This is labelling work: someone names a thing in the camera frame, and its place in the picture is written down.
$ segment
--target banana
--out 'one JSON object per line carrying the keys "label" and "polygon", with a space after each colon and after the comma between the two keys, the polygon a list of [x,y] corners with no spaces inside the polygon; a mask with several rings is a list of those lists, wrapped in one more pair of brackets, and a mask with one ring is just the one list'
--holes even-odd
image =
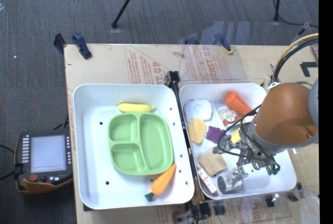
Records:
{"label": "banana", "polygon": [[118,109],[121,112],[150,112],[154,111],[155,106],[149,106],[146,104],[137,104],[137,103],[120,103],[118,104]]}

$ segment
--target purple object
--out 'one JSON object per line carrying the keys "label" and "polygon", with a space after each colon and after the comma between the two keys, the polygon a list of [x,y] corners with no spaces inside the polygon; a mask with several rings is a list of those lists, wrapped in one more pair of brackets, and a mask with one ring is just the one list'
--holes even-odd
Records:
{"label": "purple object", "polygon": [[206,138],[208,140],[212,140],[214,143],[217,143],[219,137],[225,130],[221,130],[220,128],[209,126],[208,131],[206,133]]}

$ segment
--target gray floor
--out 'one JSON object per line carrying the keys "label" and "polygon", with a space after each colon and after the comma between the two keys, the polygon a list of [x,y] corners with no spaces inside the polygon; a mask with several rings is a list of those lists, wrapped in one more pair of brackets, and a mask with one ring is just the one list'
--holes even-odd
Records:
{"label": "gray floor", "polygon": [[[65,120],[56,34],[66,43],[80,32],[87,43],[212,44],[219,32],[231,45],[289,45],[304,23],[310,24],[304,35],[318,32],[319,0],[280,0],[278,21],[274,1],[131,0],[114,29],[125,0],[0,0],[0,143],[14,149],[22,132]],[[14,155],[0,148],[0,174],[13,163]],[[72,185],[28,196],[11,176],[1,180],[0,194],[0,223],[76,222]]]}

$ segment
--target button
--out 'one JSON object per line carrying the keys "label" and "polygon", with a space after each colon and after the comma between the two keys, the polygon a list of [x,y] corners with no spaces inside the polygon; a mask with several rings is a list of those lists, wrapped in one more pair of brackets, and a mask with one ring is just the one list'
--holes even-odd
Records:
{"label": "button", "polygon": [[29,180],[31,182],[36,182],[38,180],[38,176],[36,174],[30,174]]}

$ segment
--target display screen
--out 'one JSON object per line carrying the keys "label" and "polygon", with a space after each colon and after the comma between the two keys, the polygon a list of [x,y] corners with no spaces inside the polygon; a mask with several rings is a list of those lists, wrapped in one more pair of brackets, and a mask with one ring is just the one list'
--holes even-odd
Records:
{"label": "display screen", "polygon": [[65,136],[31,138],[31,173],[66,170]]}

